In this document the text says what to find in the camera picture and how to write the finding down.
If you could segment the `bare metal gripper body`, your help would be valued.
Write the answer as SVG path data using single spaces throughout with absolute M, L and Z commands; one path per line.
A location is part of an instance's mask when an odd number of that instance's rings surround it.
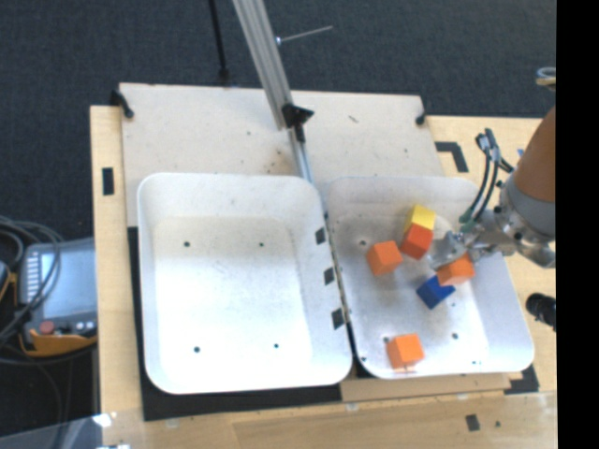
M 497 205 L 468 216 L 468 220 L 460 219 L 460 230 L 455 233 L 461 241 L 461 255 L 467 249 L 483 249 L 488 256 L 518 253 L 540 268 L 556 267 L 555 236 L 535 228 L 513 207 Z

